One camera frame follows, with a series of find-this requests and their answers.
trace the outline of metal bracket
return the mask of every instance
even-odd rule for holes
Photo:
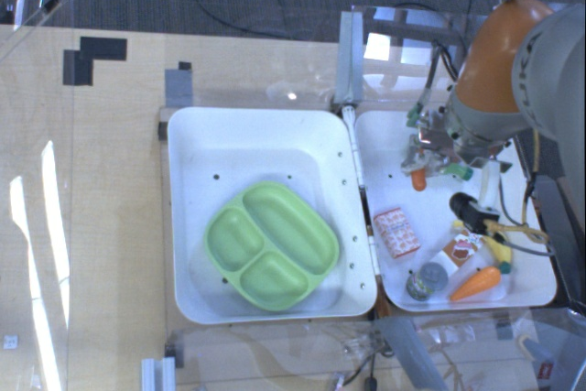
[[[413,387],[448,391],[428,351],[417,336],[411,319],[405,316],[387,317],[376,320],[374,324],[395,352]]]
[[[376,252],[376,241],[373,236],[368,237],[368,247],[370,248],[370,256],[373,259],[373,270],[375,276],[381,275],[381,265],[378,262],[378,253]]]
[[[344,105],[356,106],[363,99],[363,14],[342,12],[338,72],[332,109],[337,113]]]
[[[142,361],[141,391],[175,391],[175,358]]]

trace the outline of orange carrot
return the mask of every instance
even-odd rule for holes
[[[460,287],[451,294],[450,300],[457,301],[471,295],[484,292],[495,287],[501,281],[501,271],[494,266],[488,266],[469,277]]]
[[[425,168],[411,171],[411,184],[414,190],[419,191],[424,190],[428,186],[428,183],[425,181]]]

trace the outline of light wood surface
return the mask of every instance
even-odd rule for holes
[[[96,60],[93,86],[73,90],[60,85],[62,51],[78,49],[81,36],[126,38],[127,60]],[[13,178],[23,176],[57,362],[60,370],[67,370],[61,377],[63,389],[138,390],[141,360],[160,359],[168,335],[175,329],[195,331],[196,337],[206,334],[208,342],[200,342],[194,356],[200,364],[219,367],[216,375],[211,368],[204,373],[214,376],[207,384],[209,391],[326,389],[330,368],[349,371],[355,367],[355,361],[336,362],[342,353],[339,343],[333,350],[328,342],[315,341],[310,349],[320,355],[308,367],[310,376],[287,377],[291,367],[275,363],[271,369],[265,358],[259,363],[254,345],[234,342],[234,336],[222,342],[225,329],[198,328],[177,316],[171,286],[166,285],[165,243],[169,239],[163,204],[168,203],[167,175],[157,137],[159,110],[165,105],[165,69],[176,69],[179,61],[192,63],[196,104],[206,100],[226,106],[282,105],[267,99],[267,88],[283,82],[298,87],[295,90],[322,92],[309,107],[327,109],[337,53],[334,44],[42,28],[0,64],[2,116],[10,117],[7,124],[13,126],[12,132],[0,132],[0,215],[3,221],[10,221],[7,188]],[[50,139],[55,143],[71,260],[69,330],[57,300],[39,179],[39,155]],[[0,388],[24,389],[18,383],[42,375],[30,319],[27,244],[9,223],[0,236],[0,288],[4,289],[0,324],[3,334],[15,331],[20,337],[15,351],[0,352]],[[267,341],[259,343],[271,344],[269,355],[281,350],[295,355],[291,344],[297,342],[287,335]],[[504,349],[511,357],[518,356],[512,352],[513,342],[506,347],[491,343],[499,356]],[[303,352],[303,346],[299,347],[298,353]],[[226,360],[234,348],[243,351],[240,364]],[[324,359],[320,372],[316,363],[329,354],[331,360]],[[483,350],[465,366],[472,375],[489,370],[488,357],[490,351]],[[535,379],[527,369],[530,364],[518,362],[518,366],[509,361],[502,367],[496,361],[499,368],[495,370],[504,380],[516,379],[516,389],[534,389]],[[234,382],[233,376],[248,364],[256,370],[245,381]],[[222,367],[230,367],[232,372],[223,376]],[[378,369],[379,389],[409,389],[395,359],[379,361]],[[259,379],[255,373],[269,377]],[[187,383],[179,389],[190,391],[195,385]],[[350,389],[362,389],[362,385],[361,378]]]

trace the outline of green plate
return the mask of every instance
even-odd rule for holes
[[[330,226],[287,186],[263,181],[226,203],[204,235],[208,257],[251,303],[281,311],[302,301],[338,262]]]

